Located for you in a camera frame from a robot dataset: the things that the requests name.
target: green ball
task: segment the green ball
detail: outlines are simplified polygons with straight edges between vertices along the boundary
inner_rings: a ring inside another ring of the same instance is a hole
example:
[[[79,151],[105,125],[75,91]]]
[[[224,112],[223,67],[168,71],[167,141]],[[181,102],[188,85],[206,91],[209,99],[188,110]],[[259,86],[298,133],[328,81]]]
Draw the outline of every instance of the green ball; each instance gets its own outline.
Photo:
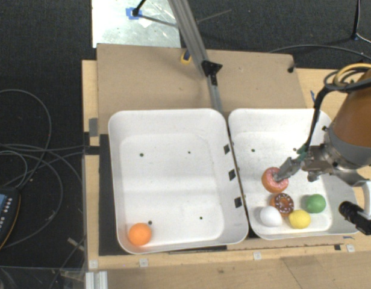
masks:
[[[306,210],[309,213],[321,213],[326,208],[326,200],[320,194],[311,195],[306,201]]]

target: black carpet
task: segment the black carpet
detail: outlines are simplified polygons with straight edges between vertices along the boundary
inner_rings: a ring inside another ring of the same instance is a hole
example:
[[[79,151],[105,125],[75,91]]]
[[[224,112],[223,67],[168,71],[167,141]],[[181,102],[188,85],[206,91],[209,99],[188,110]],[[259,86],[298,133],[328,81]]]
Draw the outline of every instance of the black carpet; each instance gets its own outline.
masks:
[[[196,19],[232,10],[200,23],[207,48],[267,52],[311,43],[371,56],[370,44],[350,39],[357,0],[189,1]],[[371,0],[362,0],[361,8],[358,31],[371,39]],[[294,54],[298,67],[340,68],[361,60],[328,49],[284,52]],[[50,148],[83,145],[81,60],[94,58],[91,0],[0,0],[0,90],[23,89],[45,103],[53,123]],[[0,142],[43,147],[48,136],[46,114],[35,100],[15,92],[0,95]],[[45,159],[55,157],[48,154]],[[81,156],[68,160],[81,171]],[[1,250],[0,265],[59,267],[73,249],[67,239],[83,238],[81,184],[66,164],[59,161],[53,166],[64,186],[61,210],[42,232]],[[15,157],[0,157],[0,184],[21,170]],[[31,234],[54,215],[60,196],[58,179],[50,169],[39,169],[22,196],[19,219],[8,244]],[[66,267],[77,267],[82,257],[77,251]]]

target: black clamp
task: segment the black clamp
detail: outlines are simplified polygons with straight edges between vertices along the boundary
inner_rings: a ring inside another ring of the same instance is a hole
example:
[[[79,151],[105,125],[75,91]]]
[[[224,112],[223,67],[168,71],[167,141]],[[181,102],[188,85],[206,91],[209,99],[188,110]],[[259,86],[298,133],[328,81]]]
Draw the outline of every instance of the black clamp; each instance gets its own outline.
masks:
[[[204,60],[202,62],[202,68],[204,71],[204,75],[206,77],[210,76],[211,77],[211,83],[212,85],[217,85],[217,78],[216,74],[218,71],[222,68],[223,66],[221,64],[217,64],[214,62],[210,62],[208,60]]]

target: white plastic tray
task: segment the white plastic tray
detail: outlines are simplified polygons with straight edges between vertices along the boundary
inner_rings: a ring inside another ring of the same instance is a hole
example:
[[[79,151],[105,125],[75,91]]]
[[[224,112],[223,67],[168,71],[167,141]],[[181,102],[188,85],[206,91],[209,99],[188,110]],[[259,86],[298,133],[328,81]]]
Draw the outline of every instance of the white plastic tray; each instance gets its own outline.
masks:
[[[248,234],[223,116],[211,109],[121,111],[108,124],[117,237],[129,253],[238,243]],[[128,241],[149,223],[144,246]]]
[[[315,182],[307,181],[307,173],[300,170],[289,180],[284,193],[289,194],[295,209],[304,207],[307,195],[321,194],[327,206],[322,213],[310,214],[311,224],[305,229],[293,229],[288,220],[276,228],[264,226],[259,218],[260,209],[269,205],[272,193],[262,185],[261,176],[269,167],[279,167],[287,157],[296,157],[293,150],[306,141],[313,110],[268,110],[238,109],[229,116],[229,128],[235,158],[238,165],[249,220],[254,232],[267,240],[306,237],[328,234],[353,234],[355,226],[338,212],[338,206],[345,200],[356,203],[353,189],[335,176],[322,175]],[[331,123],[330,118],[320,114],[312,145],[323,143],[323,126]]]

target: robotic arm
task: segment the robotic arm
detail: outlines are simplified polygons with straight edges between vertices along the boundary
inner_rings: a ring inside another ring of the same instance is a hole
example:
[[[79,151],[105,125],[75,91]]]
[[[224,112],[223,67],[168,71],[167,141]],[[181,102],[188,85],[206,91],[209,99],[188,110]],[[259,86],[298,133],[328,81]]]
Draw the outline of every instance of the robotic arm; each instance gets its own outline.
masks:
[[[370,69],[352,84],[340,82],[340,77],[349,70],[369,67]],[[343,105],[327,129],[323,143],[311,146],[319,108],[331,91],[347,93]],[[350,186],[364,190],[365,209],[351,202],[343,202],[339,212],[346,220],[355,224],[366,235],[371,234],[371,181],[357,173],[357,169],[371,165],[371,65],[353,64],[340,70],[333,84],[326,84],[314,103],[314,117],[306,143],[297,151],[298,157],[287,158],[280,171],[273,178],[276,182],[289,178],[300,169],[308,172],[310,182],[322,174],[335,175]]]

